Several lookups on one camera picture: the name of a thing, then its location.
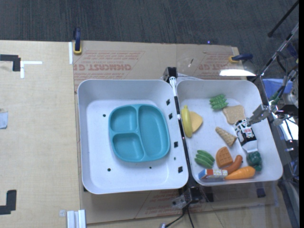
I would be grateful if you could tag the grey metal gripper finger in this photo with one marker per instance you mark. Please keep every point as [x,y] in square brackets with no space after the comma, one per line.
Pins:
[262,117]
[260,110]

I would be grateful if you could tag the green broccoli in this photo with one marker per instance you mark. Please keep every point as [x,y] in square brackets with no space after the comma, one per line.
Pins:
[254,160]

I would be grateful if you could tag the tan bread slice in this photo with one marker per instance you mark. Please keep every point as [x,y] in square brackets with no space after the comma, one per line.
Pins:
[234,114]

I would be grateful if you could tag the brown cardboard board red print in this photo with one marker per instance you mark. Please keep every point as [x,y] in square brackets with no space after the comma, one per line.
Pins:
[133,60]

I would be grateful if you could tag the white plastic tray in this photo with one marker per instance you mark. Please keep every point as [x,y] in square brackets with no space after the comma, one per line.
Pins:
[259,91]
[97,170]

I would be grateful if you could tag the white and orange carton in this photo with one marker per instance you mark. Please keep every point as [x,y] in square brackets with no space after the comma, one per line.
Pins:
[211,173]

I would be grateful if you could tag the green pea pods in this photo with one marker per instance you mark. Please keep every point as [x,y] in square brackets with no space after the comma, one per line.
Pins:
[218,102]
[204,159]

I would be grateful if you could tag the tan waffle cone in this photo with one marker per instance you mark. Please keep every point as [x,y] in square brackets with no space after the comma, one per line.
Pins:
[225,135]

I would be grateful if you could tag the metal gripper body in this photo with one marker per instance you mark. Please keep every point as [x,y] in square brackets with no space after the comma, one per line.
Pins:
[288,109]

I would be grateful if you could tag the yellow cheese wedge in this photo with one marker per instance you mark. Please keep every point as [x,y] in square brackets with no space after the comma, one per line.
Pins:
[197,122]

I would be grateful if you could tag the orange carrot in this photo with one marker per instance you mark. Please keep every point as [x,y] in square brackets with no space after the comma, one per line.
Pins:
[242,173]

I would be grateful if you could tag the yellow banana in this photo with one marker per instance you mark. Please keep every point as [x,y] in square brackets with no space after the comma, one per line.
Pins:
[186,122]

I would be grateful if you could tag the orange waffle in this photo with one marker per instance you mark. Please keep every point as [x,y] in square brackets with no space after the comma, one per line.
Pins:
[223,158]

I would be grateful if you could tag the black and white milk carton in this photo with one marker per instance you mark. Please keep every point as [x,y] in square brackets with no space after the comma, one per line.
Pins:
[247,136]

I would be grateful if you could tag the thin black and white rod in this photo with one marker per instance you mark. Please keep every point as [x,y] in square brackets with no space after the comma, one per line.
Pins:
[177,108]

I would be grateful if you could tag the blue divided plate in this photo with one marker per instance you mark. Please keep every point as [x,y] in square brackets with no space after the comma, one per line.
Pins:
[152,132]

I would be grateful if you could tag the brown sausage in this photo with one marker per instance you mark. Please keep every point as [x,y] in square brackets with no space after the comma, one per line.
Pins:
[236,163]

